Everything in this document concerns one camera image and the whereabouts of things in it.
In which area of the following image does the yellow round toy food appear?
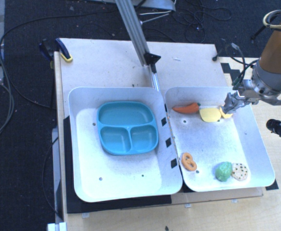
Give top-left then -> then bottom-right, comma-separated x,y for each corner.
199,107 -> 222,123

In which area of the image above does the green broccoli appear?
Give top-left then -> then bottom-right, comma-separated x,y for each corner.
214,161 -> 233,182

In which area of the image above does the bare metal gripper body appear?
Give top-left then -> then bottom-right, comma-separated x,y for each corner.
236,79 -> 280,105

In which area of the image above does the pale flat board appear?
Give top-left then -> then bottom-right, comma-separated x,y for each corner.
57,38 -> 264,205

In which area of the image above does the orange carrot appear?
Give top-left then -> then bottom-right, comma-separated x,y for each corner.
172,102 -> 201,115

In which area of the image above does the yellow wedge toy food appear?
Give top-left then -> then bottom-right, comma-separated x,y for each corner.
219,107 -> 233,119

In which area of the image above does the orange pretzel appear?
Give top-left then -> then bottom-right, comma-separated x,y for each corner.
181,152 -> 198,172

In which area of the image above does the pale dotted biscuit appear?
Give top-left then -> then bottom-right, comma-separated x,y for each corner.
231,162 -> 249,182

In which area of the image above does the white plastic tray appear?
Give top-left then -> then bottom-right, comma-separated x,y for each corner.
67,86 -> 184,203
164,86 -> 276,193

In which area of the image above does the blue divided plate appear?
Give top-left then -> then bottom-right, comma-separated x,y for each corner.
96,101 -> 160,156

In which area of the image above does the black cylinder on white bracket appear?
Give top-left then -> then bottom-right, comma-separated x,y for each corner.
266,99 -> 281,141

